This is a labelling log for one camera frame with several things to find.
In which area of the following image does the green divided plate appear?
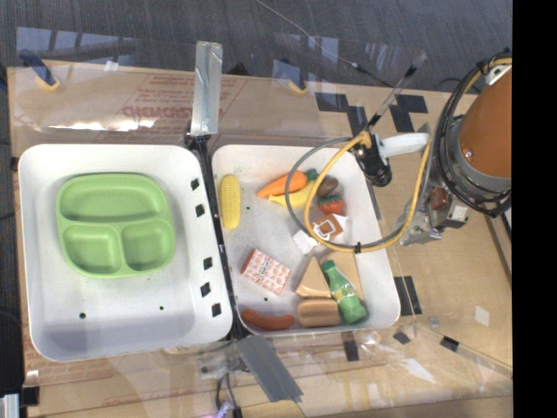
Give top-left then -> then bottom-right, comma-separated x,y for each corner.
55,172 -> 177,279

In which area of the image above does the hot dog bun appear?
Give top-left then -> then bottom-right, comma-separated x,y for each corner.
296,298 -> 342,328

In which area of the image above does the tan sandwich wedge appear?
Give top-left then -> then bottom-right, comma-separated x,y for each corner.
295,255 -> 334,300

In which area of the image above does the black cylinder on white bracket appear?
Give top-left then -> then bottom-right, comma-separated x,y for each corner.
352,131 -> 432,188

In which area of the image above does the brown potato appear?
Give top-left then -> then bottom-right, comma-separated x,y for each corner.
316,175 -> 340,199

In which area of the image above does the thin black rod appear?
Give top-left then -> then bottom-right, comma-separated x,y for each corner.
187,135 -> 245,340

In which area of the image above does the orange patterned packet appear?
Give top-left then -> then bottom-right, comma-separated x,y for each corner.
240,248 -> 292,296

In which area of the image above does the red sausage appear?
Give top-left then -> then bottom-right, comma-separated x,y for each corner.
240,307 -> 297,332

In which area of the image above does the orange carrot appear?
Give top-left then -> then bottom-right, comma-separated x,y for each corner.
256,168 -> 320,199

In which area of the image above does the green bottle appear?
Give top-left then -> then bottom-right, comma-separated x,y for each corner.
320,259 -> 368,326

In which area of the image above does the yellow corn cob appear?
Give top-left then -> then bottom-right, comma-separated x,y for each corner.
218,174 -> 242,230

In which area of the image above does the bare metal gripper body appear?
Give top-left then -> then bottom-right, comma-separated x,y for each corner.
424,176 -> 473,234

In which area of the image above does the white and orange carton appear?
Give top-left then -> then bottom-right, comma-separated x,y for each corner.
292,212 -> 350,254

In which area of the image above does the yellow banana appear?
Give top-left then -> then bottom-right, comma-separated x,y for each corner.
267,179 -> 319,211

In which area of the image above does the red strawberry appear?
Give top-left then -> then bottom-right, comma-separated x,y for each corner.
317,193 -> 347,217

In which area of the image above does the white plastic tray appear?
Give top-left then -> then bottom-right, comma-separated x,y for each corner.
211,144 -> 401,338
17,143 -> 234,362

